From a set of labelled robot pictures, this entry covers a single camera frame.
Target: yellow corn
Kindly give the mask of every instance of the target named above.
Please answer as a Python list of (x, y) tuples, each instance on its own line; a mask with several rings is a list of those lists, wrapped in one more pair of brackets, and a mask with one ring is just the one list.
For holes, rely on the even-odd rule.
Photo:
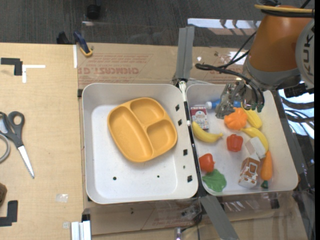
[(251, 109), (250, 110), (244, 109), (244, 107), (242, 106), (242, 103), (241, 103), (241, 107), (248, 116), (247, 121), (249, 122), (249, 124), (252, 127), (259, 129), (262, 126), (262, 121), (258, 116), (257, 112)]

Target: metal ring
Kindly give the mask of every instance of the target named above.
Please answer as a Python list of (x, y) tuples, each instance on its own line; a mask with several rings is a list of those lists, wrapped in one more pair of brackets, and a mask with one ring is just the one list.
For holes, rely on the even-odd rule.
[(0, 139), (2, 139), (6, 144), (6, 151), (4, 152), (4, 155), (0, 157), (0, 164), (1, 164), (9, 156), (10, 143), (9, 143), (9, 140), (7, 139), (7, 137), (2, 135), (1, 133), (0, 133)]

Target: plastic tray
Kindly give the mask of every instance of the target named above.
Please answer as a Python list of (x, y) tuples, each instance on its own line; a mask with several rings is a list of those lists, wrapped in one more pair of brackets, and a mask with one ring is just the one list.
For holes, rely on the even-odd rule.
[[(107, 126), (110, 111), (141, 97), (158, 101), (171, 118), (177, 142), (146, 161), (126, 159)], [(182, 94), (170, 84), (93, 83), (82, 93), (85, 185), (98, 204), (187, 199), (198, 190)]]
[(164, 108), (153, 98), (142, 97), (115, 107), (107, 118), (111, 136), (132, 162), (146, 162), (170, 150), (177, 130)]
[[(218, 100), (225, 85), (215, 84), (193, 84), (187, 88), (186, 96), (189, 107), (204, 105), (207, 101)], [(222, 192), (215, 192), (205, 182), (206, 191), (215, 196), (241, 195), (263, 192), (280, 192), (293, 190), (298, 184), (298, 174), (288, 147), (288, 143), (280, 122), (278, 111), (270, 91), (264, 92), (265, 106), (260, 116), (263, 125), (260, 130), (269, 142), (269, 150), (272, 156), (273, 177), (269, 181), (269, 188), (260, 187), (262, 180), (259, 179), (256, 186), (246, 188), (238, 184), (241, 165), (243, 160), (249, 156), (245, 143), (250, 139), (244, 132), (228, 129), (222, 119), (216, 117), (214, 109), (208, 109), (207, 118), (210, 133), (223, 133), (223, 137), (215, 143), (205, 143), (194, 138), (196, 151), (199, 157), (211, 153), (215, 160), (214, 168), (224, 174), (226, 187)], [(239, 152), (228, 151), (227, 137), (237, 134), (243, 137), (242, 149)]]

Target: red tomato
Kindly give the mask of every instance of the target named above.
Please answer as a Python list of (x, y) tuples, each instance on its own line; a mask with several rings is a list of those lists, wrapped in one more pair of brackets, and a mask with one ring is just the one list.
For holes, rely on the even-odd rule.
[(212, 154), (207, 153), (199, 158), (200, 169), (211, 173), (215, 168), (215, 161), (212, 157)]
[(226, 146), (229, 151), (238, 152), (242, 148), (244, 139), (236, 134), (231, 134), (226, 138)]

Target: gray carpet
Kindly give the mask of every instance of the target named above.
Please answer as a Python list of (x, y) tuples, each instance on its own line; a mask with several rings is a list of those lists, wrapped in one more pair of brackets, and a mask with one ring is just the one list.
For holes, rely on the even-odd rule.
[[(305, 0), (279, 0), (300, 7)], [(95, 0), (0, 0), (0, 42), (55, 44), (64, 31), (74, 42), (73, 32), (81, 31), (87, 6)], [(99, 22), (119, 24), (113, 36), (120, 36), (134, 25), (177, 30), (188, 18), (261, 20), (254, 8), (256, 0), (102, 0)], [(312, 0), (307, 8), (315, 6)], [(105, 31), (95, 41), (108, 40)], [(246, 36), (214, 36), (214, 45), (238, 47)]]

